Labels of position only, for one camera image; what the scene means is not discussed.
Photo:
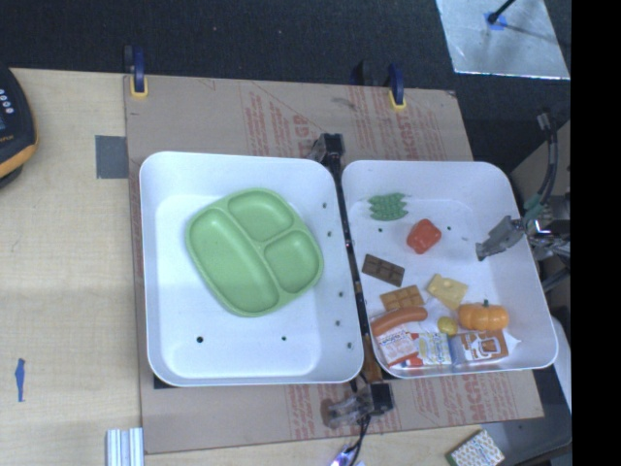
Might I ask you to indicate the green divided plate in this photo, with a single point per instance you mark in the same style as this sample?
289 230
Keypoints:
228 260

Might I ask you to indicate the brown chocolate bar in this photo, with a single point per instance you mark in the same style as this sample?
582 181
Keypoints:
383 270

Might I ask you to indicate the orange patterned small carton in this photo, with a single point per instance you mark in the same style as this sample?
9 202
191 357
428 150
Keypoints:
476 450

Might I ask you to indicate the yellow and white packet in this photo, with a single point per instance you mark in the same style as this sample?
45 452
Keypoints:
434 350

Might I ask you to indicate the red and white packet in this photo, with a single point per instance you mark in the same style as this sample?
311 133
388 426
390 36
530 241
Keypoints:
395 350

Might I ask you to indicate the green pea pods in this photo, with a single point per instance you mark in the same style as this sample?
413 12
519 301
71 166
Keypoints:
387 207

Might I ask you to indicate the orange bell pepper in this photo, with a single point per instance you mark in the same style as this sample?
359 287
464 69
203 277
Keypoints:
423 236

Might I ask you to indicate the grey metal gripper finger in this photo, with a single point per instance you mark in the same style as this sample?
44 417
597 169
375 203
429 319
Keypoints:
492 249
507 228

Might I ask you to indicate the white plastic tray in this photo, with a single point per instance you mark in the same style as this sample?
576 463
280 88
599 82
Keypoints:
514 309
174 309

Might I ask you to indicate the yellow cheese wedge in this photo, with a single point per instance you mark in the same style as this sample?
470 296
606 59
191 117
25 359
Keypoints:
447 290

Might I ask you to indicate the brown and white carton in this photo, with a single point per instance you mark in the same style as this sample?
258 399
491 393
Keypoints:
480 347

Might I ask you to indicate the small yellow lemon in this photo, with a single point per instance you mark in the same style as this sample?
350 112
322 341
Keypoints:
447 325

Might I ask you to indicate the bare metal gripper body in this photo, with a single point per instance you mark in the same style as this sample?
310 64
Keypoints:
553 233

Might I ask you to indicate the orange pumpkin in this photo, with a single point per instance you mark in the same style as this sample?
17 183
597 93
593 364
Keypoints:
482 316

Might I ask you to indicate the brown cardboard board red print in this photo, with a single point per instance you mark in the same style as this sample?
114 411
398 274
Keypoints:
194 114

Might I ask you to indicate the thin black rod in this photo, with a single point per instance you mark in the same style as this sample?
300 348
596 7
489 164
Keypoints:
347 241

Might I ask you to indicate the orange sausage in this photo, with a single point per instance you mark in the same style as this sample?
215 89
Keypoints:
398 319

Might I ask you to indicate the orange waffle biscuit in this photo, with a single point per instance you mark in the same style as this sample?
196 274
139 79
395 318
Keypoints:
402 298

